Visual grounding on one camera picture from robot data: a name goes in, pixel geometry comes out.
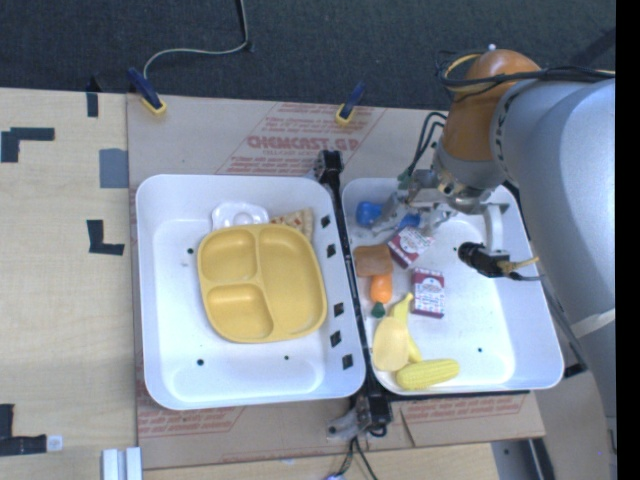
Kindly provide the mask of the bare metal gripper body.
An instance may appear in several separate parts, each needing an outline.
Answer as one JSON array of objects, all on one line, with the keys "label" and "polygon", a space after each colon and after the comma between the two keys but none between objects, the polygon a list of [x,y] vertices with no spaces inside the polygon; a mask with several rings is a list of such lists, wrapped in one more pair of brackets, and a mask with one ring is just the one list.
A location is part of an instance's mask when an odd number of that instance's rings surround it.
[{"label": "bare metal gripper body", "polygon": [[466,169],[461,174],[446,168],[406,169],[402,189],[405,203],[412,208],[446,204],[455,211],[477,214],[494,190],[494,173],[487,169]]}]

